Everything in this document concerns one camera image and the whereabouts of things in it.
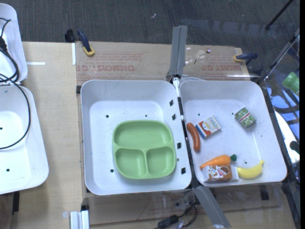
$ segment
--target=wooden table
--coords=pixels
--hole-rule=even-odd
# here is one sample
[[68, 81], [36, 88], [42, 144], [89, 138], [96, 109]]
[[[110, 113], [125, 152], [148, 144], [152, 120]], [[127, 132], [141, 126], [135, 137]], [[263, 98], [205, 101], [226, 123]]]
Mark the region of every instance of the wooden table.
[[[49, 162], [49, 176], [40, 186], [20, 191], [12, 229], [68, 229], [69, 212], [80, 211], [82, 173], [76, 67], [70, 43], [23, 42], [28, 78], [22, 85], [34, 96]], [[225, 212], [233, 228], [294, 228], [286, 196], [279, 189], [275, 207]], [[92, 228], [155, 228], [156, 220], [95, 225]], [[214, 228], [206, 214], [190, 228]]]

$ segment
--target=green divided tray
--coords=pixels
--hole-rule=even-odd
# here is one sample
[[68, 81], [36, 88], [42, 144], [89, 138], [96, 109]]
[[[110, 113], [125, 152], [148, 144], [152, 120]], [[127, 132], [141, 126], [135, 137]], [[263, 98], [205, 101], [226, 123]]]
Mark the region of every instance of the green divided tray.
[[160, 178], [175, 169], [173, 135], [160, 121], [122, 122], [113, 132], [112, 143], [115, 165], [126, 178]]

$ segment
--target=sausage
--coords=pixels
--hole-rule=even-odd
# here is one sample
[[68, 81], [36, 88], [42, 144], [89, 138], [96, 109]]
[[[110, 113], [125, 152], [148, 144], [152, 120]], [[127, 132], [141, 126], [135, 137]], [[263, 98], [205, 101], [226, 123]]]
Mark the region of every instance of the sausage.
[[194, 150], [199, 151], [200, 150], [200, 137], [199, 137], [199, 133], [198, 133], [196, 127], [192, 123], [187, 123], [186, 128], [192, 135]]

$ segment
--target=dark floor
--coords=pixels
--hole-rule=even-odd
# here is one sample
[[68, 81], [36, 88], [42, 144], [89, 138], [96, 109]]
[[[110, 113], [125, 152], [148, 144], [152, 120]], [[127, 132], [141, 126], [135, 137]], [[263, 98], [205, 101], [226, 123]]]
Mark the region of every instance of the dark floor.
[[23, 41], [65, 42], [67, 29], [90, 41], [171, 44], [173, 27], [188, 25], [187, 44], [227, 45], [255, 52], [266, 69], [300, 27], [294, 0], [0, 0], [17, 12]]

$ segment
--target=yellow banana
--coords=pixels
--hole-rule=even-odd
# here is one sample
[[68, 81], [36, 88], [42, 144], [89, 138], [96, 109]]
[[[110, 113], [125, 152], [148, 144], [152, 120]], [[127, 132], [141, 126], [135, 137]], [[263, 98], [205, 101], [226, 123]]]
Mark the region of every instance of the yellow banana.
[[239, 177], [242, 178], [254, 178], [261, 174], [263, 170], [263, 163], [264, 161], [261, 160], [256, 166], [253, 166], [251, 168], [241, 168], [237, 167], [237, 173]]

